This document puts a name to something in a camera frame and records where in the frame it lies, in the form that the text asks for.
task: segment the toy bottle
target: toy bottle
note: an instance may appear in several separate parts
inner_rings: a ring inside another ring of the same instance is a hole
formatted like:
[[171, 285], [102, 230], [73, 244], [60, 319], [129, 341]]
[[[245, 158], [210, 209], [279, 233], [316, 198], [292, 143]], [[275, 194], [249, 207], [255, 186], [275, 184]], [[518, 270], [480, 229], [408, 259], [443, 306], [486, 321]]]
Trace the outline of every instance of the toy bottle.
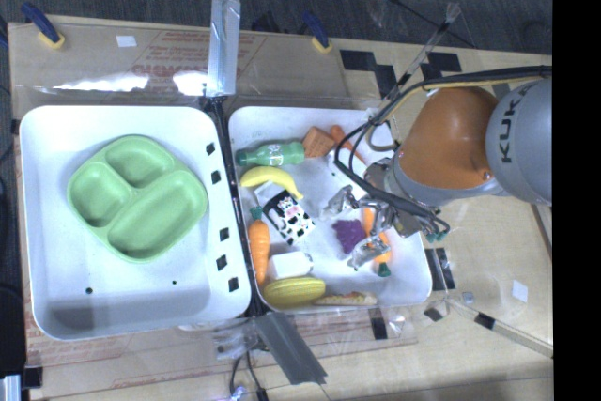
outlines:
[[304, 147], [300, 142], [288, 144], [265, 144], [253, 152], [239, 150], [236, 153], [238, 165], [284, 165], [300, 164], [304, 161]]

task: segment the white tray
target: white tray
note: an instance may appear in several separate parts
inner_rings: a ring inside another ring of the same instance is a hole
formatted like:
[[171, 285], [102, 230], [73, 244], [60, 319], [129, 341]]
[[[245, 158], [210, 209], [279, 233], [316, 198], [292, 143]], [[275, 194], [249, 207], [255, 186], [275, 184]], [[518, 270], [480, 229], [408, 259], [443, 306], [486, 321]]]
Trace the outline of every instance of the white tray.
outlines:
[[[161, 143], [208, 193], [201, 221], [146, 264], [112, 254], [67, 202], [73, 172], [126, 134]], [[20, 135], [33, 315], [46, 334], [83, 339], [244, 312], [250, 280], [217, 131], [207, 115], [190, 107], [44, 106], [23, 118]]]
[[[254, 149], [267, 142], [302, 141], [312, 126], [329, 131], [330, 126], [338, 124], [349, 133], [365, 120], [364, 111], [243, 107], [230, 117], [230, 142], [233, 152], [236, 153], [239, 149]], [[392, 137], [388, 129], [378, 128], [374, 134], [374, 142], [377, 145], [390, 145]], [[341, 160], [347, 159], [346, 152], [344, 149], [341, 150]], [[392, 155], [392, 152], [375, 152], [365, 142], [358, 145], [358, 152], [368, 163]], [[238, 178], [251, 167], [237, 166]], [[319, 212], [346, 185], [353, 186], [353, 192], [357, 197], [362, 195], [362, 190], [333, 165], [332, 154], [324, 158], [305, 159], [298, 165], [283, 165], [281, 168], [295, 179], [299, 191], [304, 195], [299, 204], [316, 222], [316, 229], [310, 232], [305, 240], [288, 246], [264, 217], [270, 226], [271, 254], [290, 250], [302, 250], [308, 253], [314, 260], [311, 275], [325, 281], [328, 294], [371, 291], [378, 296], [379, 306], [407, 306], [421, 303], [429, 297], [432, 290], [432, 276], [419, 233], [403, 239], [394, 229], [386, 231], [393, 248], [389, 263], [392, 275], [389, 277], [378, 277], [374, 262], [368, 262], [358, 271], [347, 265], [348, 256], [342, 257], [342, 249], [339, 248], [338, 239], [331, 228], [335, 220], [320, 221]], [[256, 206], [256, 198], [254, 190], [242, 187], [239, 189], [244, 222], [248, 226], [252, 221], [250, 208]], [[360, 219], [361, 213], [355, 210], [350, 218], [352, 217]], [[289, 311], [307, 313], [337, 309], [339, 308], [302, 306]]]

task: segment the orange toy vegetable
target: orange toy vegetable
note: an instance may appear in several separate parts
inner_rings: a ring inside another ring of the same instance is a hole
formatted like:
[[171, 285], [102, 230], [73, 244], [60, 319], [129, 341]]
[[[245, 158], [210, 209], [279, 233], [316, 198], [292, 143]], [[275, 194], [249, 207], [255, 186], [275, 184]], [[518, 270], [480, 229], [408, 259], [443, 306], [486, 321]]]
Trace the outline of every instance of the orange toy vegetable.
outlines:
[[[363, 210], [363, 229], [365, 229], [365, 234], [367, 236], [371, 236], [370, 230], [372, 228], [373, 223], [374, 223], [374, 213], [372, 212], [372, 209], [365, 208]], [[386, 237], [386, 234], [384, 234], [383, 231], [379, 233], [379, 238], [385, 244], [388, 244], [389, 246], [391, 245], [390, 242], [388, 241], [388, 238]], [[393, 253], [393, 250], [391, 249], [388, 253], [380, 254], [378, 257], [376, 257], [374, 259], [374, 261], [378, 263], [378, 276], [379, 277], [387, 277], [387, 276], [391, 275], [391, 270], [388, 268], [388, 265], [386, 263], [391, 260], [392, 253]]]
[[[330, 135], [333, 138], [333, 140], [336, 141], [336, 144], [340, 144], [340, 142], [345, 137], [347, 137], [347, 135], [342, 130], [342, 128], [337, 124], [330, 127]], [[350, 141], [346, 141], [344, 144], [342, 144], [342, 147], [347, 148], [348, 150], [353, 149], [353, 145], [350, 143]], [[361, 162], [363, 162], [365, 165], [367, 165], [367, 162], [365, 162], [365, 159], [363, 157], [361, 157], [359, 152], [355, 151], [355, 156], [357, 156], [357, 159], [359, 159]]]
[[248, 240], [251, 246], [254, 275], [259, 285], [265, 281], [267, 265], [270, 258], [270, 229], [263, 221], [263, 209], [256, 206], [251, 209], [253, 222], [248, 227]]

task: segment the corn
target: corn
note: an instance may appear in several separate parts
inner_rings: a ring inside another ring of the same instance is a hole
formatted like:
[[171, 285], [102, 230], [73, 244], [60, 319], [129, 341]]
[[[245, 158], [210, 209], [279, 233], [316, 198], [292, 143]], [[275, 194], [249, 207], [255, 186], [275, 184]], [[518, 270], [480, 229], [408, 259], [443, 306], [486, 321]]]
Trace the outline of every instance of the corn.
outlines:
[[279, 279], [265, 286], [263, 298], [275, 307], [291, 307], [321, 298], [326, 283], [315, 277]]

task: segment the divided green dish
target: divided green dish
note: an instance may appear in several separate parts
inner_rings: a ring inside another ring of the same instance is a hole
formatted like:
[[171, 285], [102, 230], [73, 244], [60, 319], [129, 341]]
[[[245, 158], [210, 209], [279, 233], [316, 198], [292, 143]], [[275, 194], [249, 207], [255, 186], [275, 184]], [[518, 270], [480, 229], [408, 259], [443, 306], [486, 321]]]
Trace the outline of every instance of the divided green dish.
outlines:
[[114, 254], [148, 262], [179, 242], [207, 210], [203, 183], [162, 145], [126, 135], [77, 169], [67, 188], [80, 221]]

